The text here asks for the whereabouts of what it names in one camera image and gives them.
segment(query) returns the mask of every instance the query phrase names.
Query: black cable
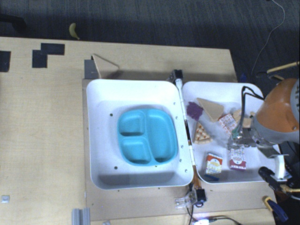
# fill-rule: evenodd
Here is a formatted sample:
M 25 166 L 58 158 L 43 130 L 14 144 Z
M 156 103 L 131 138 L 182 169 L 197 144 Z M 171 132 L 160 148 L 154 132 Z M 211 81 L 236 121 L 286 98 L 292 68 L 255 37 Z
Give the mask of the black cable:
M 222 219 L 227 219 L 227 220 L 231 220 L 233 221 L 236 225 L 243 225 L 242 223 L 239 223 L 238 221 L 230 218 L 230 217 L 220 217 L 220 218 L 216 218 L 217 220 L 222 220 Z
M 256 57 L 256 60 L 255 60 L 255 62 L 254 62 L 254 65 L 253 65 L 253 67 L 252 67 L 252 70 L 251 70 L 251 76 L 250 76 L 250 81 L 251 81 L 251 82 L 253 82 L 252 74 L 253 74 L 254 69 L 255 69 L 255 67 L 256 67 L 256 65 L 257 65 L 258 58 L 259 58 L 259 56 L 261 55 L 262 51 L 263 51 L 263 50 L 265 49 L 265 47 L 267 46 L 267 44 L 268 44 L 268 42 L 269 42 L 269 40 L 270 40 L 270 37 L 271 37 L 272 32 L 274 32 L 277 28 L 279 28 L 279 27 L 284 23 L 284 21 L 285 21 L 285 9 L 284 9 L 280 4 L 278 4 L 277 2 L 275 2 L 274 0 L 272 0 L 272 2 L 274 2 L 277 6 L 279 6 L 279 7 L 282 9 L 282 11 L 283 11 L 283 20 L 282 20 L 282 22 L 281 22 L 279 25 L 277 25 L 275 28 L 272 29 L 272 31 L 271 31 L 271 32 L 269 33 L 269 35 L 268 35 L 268 38 L 267 38 L 267 41 L 266 41 L 265 45 L 262 47 L 262 49 L 261 49 L 260 52 L 258 53 L 258 55 L 257 55 L 257 57 Z
M 191 210 L 191 213 L 189 212 L 189 209 L 187 208 L 187 213 L 189 214 L 190 216 L 190 219 L 189 219 L 189 222 L 188 222 L 188 225 L 191 224 L 192 220 L 194 220 L 194 222 L 198 222 L 198 220 L 196 218 L 193 217 L 193 213 L 194 213 L 194 206 L 192 205 L 192 210 Z
M 250 90 L 252 92 L 252 94 L 249 93 L 249 92 L 245 92 L 246 89 Z M 245 117 L 246 95 L 250 95 L 250 96 L 255 97 L 257 99 L 260 99 L 260 100 L 264 100 L 263 97 L 261 97 L 260 95 L 256 94 L 253 91 L 253 89 L 251 89 L 250 87 L 247 87 L 247 86 L 243 86 L 242 87 L 242 90 L 241 90 L 242 109 L 241 109 L 241 115 L 240 115 L 240 122 L 237 125 L 237 127 L 235 128 L 235 131 L 237 131 L 238 133 L 241 132 L 242 127 L 243 127 L 243 120 L 244 120 L 244 117 Z
M 227 220 L 231 220 L 233 221 L 236 225 L 243 225 L 242 223 L 239 223 L 238 221 L 230 218 L 230 217 L 227 217 L 227 216 L 216 216 L 216 217 L 208 217 L 208 220 L 209 220 L 209 223 L 213 223 L 217 220 L 222 220 L 222 219 L 227 219 Z
M 194 184 L 192 182 L 188 185 L 187 194 L 193 190 L 193 186 L 194 186 Z

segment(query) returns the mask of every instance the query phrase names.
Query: sink basin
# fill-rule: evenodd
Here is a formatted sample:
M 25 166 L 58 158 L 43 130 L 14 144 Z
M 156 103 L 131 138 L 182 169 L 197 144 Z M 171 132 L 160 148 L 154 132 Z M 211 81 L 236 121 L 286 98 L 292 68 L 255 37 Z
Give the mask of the sink basin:
M 124 160 L 133 165 L 161 165 L 177 154 L 173 121 L 159 109 L 135 109 L 122 114 L 118 139 Z
M 191 182 L 188 138 L 172 83 L 93 80 L 87 87 L 87 104 L 90 177 L 96 187 L 171 187 Z

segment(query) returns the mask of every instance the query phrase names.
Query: purple sponge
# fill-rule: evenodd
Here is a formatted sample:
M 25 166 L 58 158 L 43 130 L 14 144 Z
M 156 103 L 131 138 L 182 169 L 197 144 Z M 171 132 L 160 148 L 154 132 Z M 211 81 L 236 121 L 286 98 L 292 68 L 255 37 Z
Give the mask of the purple sponge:
M 192 119 L 198 121 L 200 116 L 202 115 L 203 108 L 198 106 L 196 103 L 193 102 L 188 102 L 187 106 L 187 114 L 190 116 Z

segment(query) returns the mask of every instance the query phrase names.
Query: small carton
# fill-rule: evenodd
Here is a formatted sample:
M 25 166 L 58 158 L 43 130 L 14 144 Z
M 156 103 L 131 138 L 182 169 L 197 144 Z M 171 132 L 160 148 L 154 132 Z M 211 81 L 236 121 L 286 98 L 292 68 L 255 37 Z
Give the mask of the small carton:
M 228 135 L 231 135 L 232 130 L 237 126 L 236 121 L 230 113 L 220 118 L 219 123 Z
M 230 149 L 229 152 L 229 168 L 233 170 L 246 170 L 244 148 Z
M 206 157 L 205 176 L 213 180 L 219 180 L 218 174 L 222 172 L 222 162 L 222 157 L 209 153 Z

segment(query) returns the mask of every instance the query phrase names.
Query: blue divided tray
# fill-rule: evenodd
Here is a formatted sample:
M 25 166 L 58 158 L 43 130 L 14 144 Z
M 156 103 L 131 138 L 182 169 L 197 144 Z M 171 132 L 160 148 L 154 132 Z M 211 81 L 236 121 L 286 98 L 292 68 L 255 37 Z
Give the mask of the blue divided tray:
M 178 150 L 171 117 L 158 109 L 136 109 L 118 120 L 120 151 L 130 164 L 159 165 L 170 162 Z

